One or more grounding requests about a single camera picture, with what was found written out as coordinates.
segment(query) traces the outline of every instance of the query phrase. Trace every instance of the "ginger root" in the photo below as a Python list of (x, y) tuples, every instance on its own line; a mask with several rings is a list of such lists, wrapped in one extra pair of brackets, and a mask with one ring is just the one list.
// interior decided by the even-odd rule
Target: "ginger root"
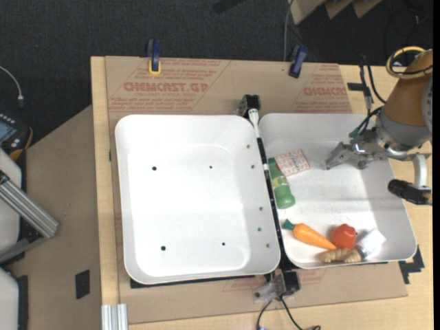
[(362, 261), (362, 256), (357, 250), (349, 248), (340, 248), (338, 250), (328, 250), (323, 252), (319, 258), (323, 263), (331, 263), (332, 261), (342, 261), (344, 263), (358, 263)]

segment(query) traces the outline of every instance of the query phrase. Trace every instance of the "wooden table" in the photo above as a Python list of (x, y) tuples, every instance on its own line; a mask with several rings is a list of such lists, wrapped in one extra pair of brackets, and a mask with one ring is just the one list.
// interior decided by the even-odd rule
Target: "wooden table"
[[(359, 82), (358, 67), (341, 65), (340, 70), (345, 82)], [(374, 67), (373, 74), (379, 91), (383, 95), (389, 94), (396, 80), (385, 72), (384, 67)], [(116, 305), (120, 302), (120, 298), (109, 162), (110, 139), (105, 58), (91, 58), (91, 77), (102, 304)], [(365, 112), (364, 99), (359, 93), (349, 92), (349, 100), (353, 112)], [(430, 144), (426, 144), (424, 149), (431, 151)], [(430, 160), (428, 160), (428, 165), (431, 173)], [(408, 181), (413, 179), (413, 168), (410, 164), (393, 161), (392, 167), (396, 177), (406, 178)], [(409, 296), (389, 300), (298, 308), (294, 310), (294, 317), (298, 324), (304, 328), (319, 324), (325, 330), (433, 329), (432, 207), (415, 206), (406, 202), (405, 205), (425, 263), (425, 268), (421, 273), (410, 275), (410, 284), (407, 286)], [(255, 313), (243, 313), (137, 324), (131, 325), (130, 329), (253, 329), (256, 317)], [(291, 329), (290, 320), (282, 310), (265, 313), (263, 323), (271, 330)]]

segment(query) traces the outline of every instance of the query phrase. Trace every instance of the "brown cylinder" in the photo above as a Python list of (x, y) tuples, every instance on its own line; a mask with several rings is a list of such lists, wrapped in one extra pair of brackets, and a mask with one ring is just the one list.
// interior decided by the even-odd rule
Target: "brown cylinder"
[[(420, 53), (406, 68), (416, 72), (432, 65), (432, 49)], [(399, 79), (384, 106), (385, 114), (401, 124), (425, 126), (421, 103), (425, 88), (432, 74), (411, 79)]]

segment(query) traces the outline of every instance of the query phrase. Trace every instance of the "blue clamp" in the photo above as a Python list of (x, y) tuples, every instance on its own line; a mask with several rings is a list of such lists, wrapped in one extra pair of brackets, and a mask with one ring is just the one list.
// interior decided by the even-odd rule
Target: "blue clamp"
[(309, 53), (309, 48), (305, 47), (303, 45), (301, 46), (295, 46), (294, 54), (295, 59), (292, 61), (290, 69), (289, 69), (289, 76), (298, 78), (300, 76), (301, 67), (303, 66), (303, 62)]
[(148, 71), (150, 74), (156, 76), (161, 73), (161, 65), (159, 60), (160, 55), (160, 42), (158, 39), (149, 39), (145, 45), (144, 50), (145, 57), (149, 57)]

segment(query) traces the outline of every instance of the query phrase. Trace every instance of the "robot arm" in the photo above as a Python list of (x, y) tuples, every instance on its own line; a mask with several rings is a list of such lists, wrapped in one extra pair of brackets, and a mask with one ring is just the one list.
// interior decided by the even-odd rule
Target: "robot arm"
[[(419, 52), (405, 71), (393, 69), (394, 59), (409, 51)], [(374, 160), (391, 158), (412, 161), (415, 182), (393, 180), (388, 190), (414, 204), (431, 204), (431, 189), (426, 187), (426, 158), (430, 154), (410, 153), (432, 141), (432, 49), (407, 47), (395, 52), (386, 69), (399, 80), (383, 107), (368, 111), (366, 119), (349, 135), (349, 144), (339, 143), (326, 161), (327, 169), (348, 160), (365, 169)], [(370, 118), (375, 126), (368, 129)]]

